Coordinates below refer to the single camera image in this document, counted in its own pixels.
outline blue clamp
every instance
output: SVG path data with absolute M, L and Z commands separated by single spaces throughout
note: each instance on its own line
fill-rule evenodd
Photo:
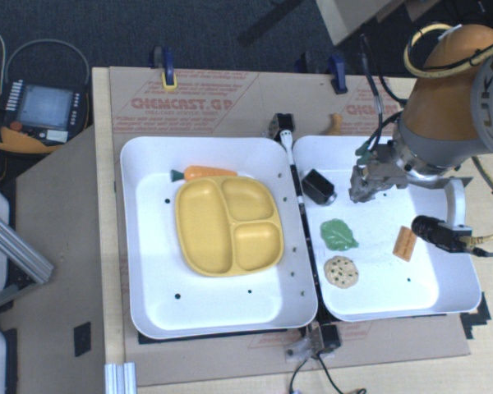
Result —
M 327 60 L 330 74 L 334 77 L 330 84 L 334 88 L 336 94 L 346 94 L 347 85 L 345 84 L 345 61 L 341 56 L 333 54 Z
M 164 69 L 161 77 L 163 80 L 163 87 L 166 90 L 173 90 L 177 88 L 177 76 L 173 69 L 173 55 L 168 47 L 155 47 L 149 60 L 150 68 Z

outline white cable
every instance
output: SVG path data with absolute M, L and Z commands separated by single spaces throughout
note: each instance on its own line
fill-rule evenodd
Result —
M 0 44 L 2 44 L 2 69 L 0 71 L 0 94 L 2 94 L 3 90 L 3 74 L 6 69 L 6 43 L 3 41 L 2 36 L 0 35 Z

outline black floor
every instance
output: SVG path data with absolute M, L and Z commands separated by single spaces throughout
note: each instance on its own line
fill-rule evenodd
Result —
M 493 0 L 443 0 L 417 22 L 400 7 L 337 47 L 315 0 L 0 0 L 8 55 L 34 39 L 60 39 L 78 47 L 90 66 L 148 66 L 150 50 L 165 45 L 178 68 L 289 72 L 307 53 L 309 71 L 324 72 L 329 55 L 337 53 L 349 74 L 361 74 L 358 40 L 364 33 L 383 74 L 408 76 L 403 48 L 432 21 L 493 27 Z M 55 84 L 80 83 L 84 74 L 80 58 L 54 44 L 20 52 L 8 69 L 9 80 Z M 6 181 L 33 162 L 13 159 Z

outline orange carrot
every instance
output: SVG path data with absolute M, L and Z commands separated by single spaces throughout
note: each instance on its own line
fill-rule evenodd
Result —
M 184 170 L 184 172 L 175 171 L 174 169 L 170 173 L 172 181 L 178 180 L 195 180 L 196 178 L 202 178 L 203 176 L 236 176 L 237 172 L 229 171 L 228 169 L 220 169 L 218 167 L 201 167 L 192 165 Z

